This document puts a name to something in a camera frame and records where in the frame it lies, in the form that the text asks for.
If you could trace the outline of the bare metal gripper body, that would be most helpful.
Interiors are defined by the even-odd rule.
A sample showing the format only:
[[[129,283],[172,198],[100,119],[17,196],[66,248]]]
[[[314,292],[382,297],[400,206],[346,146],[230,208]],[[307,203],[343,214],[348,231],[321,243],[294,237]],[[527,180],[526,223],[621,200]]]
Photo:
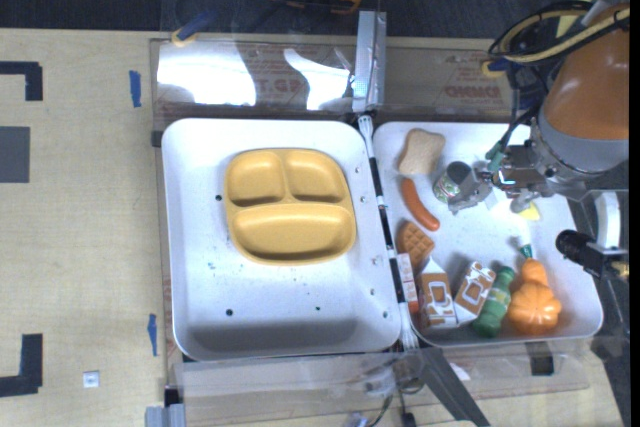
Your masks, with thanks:
[[[534,144],[509,145],[493,173],[492,183],[508,197],[550,197],[556,164]]]

